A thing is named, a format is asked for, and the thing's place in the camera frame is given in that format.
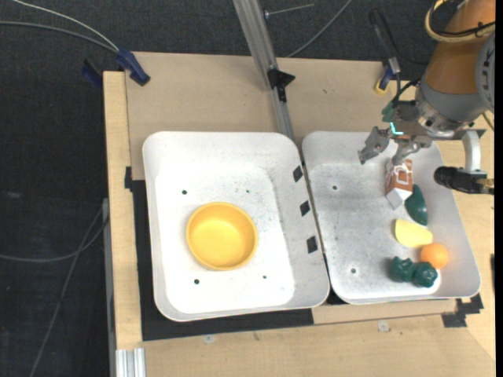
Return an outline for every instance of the yellow cable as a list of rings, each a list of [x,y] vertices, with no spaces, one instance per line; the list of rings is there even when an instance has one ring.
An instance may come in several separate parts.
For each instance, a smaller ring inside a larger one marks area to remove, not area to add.
[[[492,24],[487,28],[484,28],[480,32],[475,32],[473,34],[469,35],[462,35],[462,36],[447,36],[447,35],[440,35],[437,32],[433,31],[431,29],[430,25],[430,16],[439,8],[442,4],[445,2],[448,2],[449,0],[437,0],[435,4],[428,10],[426,13],[426,17],[424,18],[424,28],[426,29],[426,32],[428,35],[430,35],[435,41],[438,42],[448,42],[448,43],[459,43],[459,42],[466,42],[469,40],[472,40],[474,38],[480,38],[482,35],[488,34],[496,29],[496,24]]]

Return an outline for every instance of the wooden table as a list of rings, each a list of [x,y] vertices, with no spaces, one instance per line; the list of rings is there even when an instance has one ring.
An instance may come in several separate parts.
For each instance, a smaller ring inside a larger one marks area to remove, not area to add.
[[[225,333],[210,342],[203,336],[142,341],[133,198],[124,187],[127,167],[135,179],[143,177],[142,139],[157,130],[275,131],[275,120],[251,57],[137,53],[137,58],[152,76],[146,86],[122,72],[108,71],[104,77],[112,350],[143,348],[148,377],[495,375],[494,198],[457,192],[483,281],[484,309],[468,316],[466,328],[444,327],[441,314],[458,310],[450,299],[322,305],[313,309],[313,326]],[[370,131],[382,125],[380,110],[393,90],[383,97],[373,92],[380,63],[278,63],[297,77],[287,96],[298,144],[313,130]],[[135,105],[141,105],[140,115],[128,111]],[[487,128],[483,118],[477,127]],[[488,130],[481,144],[483,169],[494,176],[494,132]],[[447,166],[464,166],[460,142],[439,147]]]

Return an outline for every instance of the brown and white carton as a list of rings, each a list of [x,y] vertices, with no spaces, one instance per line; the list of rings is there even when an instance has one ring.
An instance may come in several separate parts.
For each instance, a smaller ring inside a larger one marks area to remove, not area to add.
[[[386,164],[386,190],[385,195],[394,210],[400,207],[412,195],[412,160],[405,159],[403,163],[394,166]]]

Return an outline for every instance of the toy orange fruit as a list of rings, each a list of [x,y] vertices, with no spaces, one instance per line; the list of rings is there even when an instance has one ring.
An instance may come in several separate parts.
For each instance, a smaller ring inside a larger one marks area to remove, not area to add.
[[[431,243],[421,249],[420,258],[422,262],[429,262],[433,268],[441,269],[449,261],[449,252],[443,244]]]

